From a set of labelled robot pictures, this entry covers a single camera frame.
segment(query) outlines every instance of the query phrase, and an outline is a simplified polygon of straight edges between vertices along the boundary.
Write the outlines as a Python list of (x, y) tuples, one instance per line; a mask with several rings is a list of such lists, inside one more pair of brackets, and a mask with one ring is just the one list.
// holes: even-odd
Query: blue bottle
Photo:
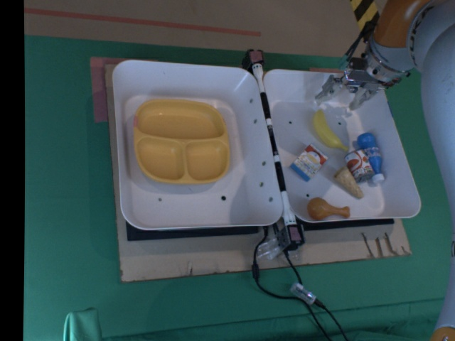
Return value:
[(382, 182), (385, 177), (381, 171), (382, 156), (376, 144), (376, 138), (371, 133), (364, 133), (358, 136), (357, 144), (364, 150), (365, 154), (370, 161), (371, 168), (375, 175), (371, 178), (374, 183)]

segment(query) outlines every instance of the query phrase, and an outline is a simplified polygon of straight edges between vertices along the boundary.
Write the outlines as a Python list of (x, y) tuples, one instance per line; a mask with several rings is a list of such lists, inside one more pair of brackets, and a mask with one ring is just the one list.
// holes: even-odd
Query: yellow banana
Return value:
[(339, 148), (343, 149), (344, 151), (348, 150), (348, 147), (343, 145), (340, 138), (338, 138), (332, 129), (330, 129), (330, 126), (327, 124), (326, 115), (322, 110), (318, 110), (314, 114), (313, 125), (320, 140), (325, 145), (330, 148)]

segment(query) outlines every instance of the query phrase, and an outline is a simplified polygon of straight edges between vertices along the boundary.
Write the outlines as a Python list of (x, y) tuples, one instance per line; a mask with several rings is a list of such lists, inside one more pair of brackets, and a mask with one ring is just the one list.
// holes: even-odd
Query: green tablecloth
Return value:
[[(107, 122), (94, 123), (90, 58), (240, 66), (244, 54), (25, 37), (25, 340), (62, 340), (67, 316), (72, 324), (81, 314), (84, 319), (88, 308), (94, 311), (80, 325), (92, 323), (103, 340), (323, 339), (301, 304), (263, 294), (249, 272), (120, 282), (109, 132)], [(267, 70), (338, 62), (268, 52), (265, 58)], [(424, 124), (419, 82), (413, 72), (387, 91), (422, 199), (421, 212), (404, 220), (412, 255), (299, 268), (306, 287), (352, 340), (401, 340), (381, 338), (392, 337), (387, 334), (426, 340), (445, 295), (449, 206)], [(262, 273), (264, 285), (277, 293), (287, 292), (294, 281), (289, 269)], [(318, 316), (336, 332), (326, 315)]]

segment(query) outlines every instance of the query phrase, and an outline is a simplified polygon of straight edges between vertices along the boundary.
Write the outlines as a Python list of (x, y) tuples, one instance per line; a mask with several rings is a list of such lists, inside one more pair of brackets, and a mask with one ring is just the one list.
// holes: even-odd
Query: white bottle cap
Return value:
[(385, 177), (382, 173), (375, 174), (372, 178), (374, 184), (378, 184), (379, 182), (382, 182)]

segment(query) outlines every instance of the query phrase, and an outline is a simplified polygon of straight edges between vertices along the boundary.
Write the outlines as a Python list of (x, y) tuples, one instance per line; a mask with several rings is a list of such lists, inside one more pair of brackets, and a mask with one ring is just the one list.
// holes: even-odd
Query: small carton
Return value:
[(316, 148), (314, 144), (309, 144), (304, 152), (291, 164), (291, 168), (308, 182), (321, 169), (327, 159), (328, 157)]

